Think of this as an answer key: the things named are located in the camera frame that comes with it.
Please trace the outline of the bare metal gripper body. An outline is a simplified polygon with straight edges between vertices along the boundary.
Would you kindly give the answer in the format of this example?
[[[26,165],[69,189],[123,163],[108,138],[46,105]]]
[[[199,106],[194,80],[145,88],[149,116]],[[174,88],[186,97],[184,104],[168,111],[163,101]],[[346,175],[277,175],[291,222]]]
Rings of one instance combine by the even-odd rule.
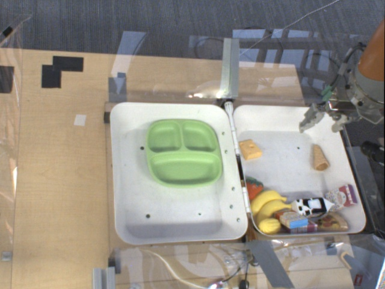
[[[384,123],[384,103],[376,101],[355,85],[338,85],[327,101],[327,113],[333,117],[345,114],[350,122],[366,120],[372,124]]]

